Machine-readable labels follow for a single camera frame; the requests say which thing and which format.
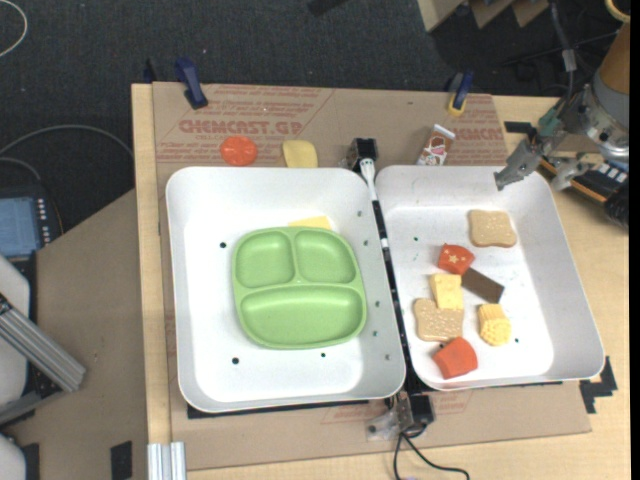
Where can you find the pale yellow oval toy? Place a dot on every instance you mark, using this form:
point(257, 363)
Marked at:
point(300, 154)

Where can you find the yellow cheese slice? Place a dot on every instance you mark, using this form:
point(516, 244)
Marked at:
point(312, 222)

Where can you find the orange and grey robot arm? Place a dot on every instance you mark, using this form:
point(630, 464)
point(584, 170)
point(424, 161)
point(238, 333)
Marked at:
point(616, 63)

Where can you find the white plastic tray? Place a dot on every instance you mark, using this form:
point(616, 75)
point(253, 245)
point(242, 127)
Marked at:
point(550, 288)
point(210, 318)

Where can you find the brown cardboard board red print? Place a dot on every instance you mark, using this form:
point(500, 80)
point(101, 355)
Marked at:
point(330, 113)

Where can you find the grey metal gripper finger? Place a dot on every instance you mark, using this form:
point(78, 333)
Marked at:
point(566, 172)
point(519, 165)

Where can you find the yellow cheese wedge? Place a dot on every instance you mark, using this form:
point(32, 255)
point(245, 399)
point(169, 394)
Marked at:
point(446, 290)

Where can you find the orange toy carrot piece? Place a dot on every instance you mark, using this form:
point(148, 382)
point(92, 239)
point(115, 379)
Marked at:
point(455, 359)

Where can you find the thin black and white rod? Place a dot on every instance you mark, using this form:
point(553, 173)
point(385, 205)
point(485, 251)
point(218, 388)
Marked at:
point(384, 238)

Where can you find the yellow toy corn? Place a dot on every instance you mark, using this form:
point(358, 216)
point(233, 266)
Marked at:
point(494, 325)

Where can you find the tan toy bread slice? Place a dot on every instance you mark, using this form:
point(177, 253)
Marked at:
point(492, 228)
point(435, 324)

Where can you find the brown chocolate bar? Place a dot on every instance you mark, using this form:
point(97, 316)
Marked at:
point(484, 286)

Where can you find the white and brown carton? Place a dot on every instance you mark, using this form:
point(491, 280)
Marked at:
point(436, 145)

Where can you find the orange round toy slice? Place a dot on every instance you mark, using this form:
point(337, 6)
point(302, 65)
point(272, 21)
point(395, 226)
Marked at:
point(239, 150)

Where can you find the red toy piece with star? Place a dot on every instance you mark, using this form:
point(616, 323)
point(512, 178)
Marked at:
point(454, 259)

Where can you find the green divided plate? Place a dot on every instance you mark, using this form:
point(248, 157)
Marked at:
point(300, 313)

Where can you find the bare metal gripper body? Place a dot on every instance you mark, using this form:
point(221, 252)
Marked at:
point(600, 135)

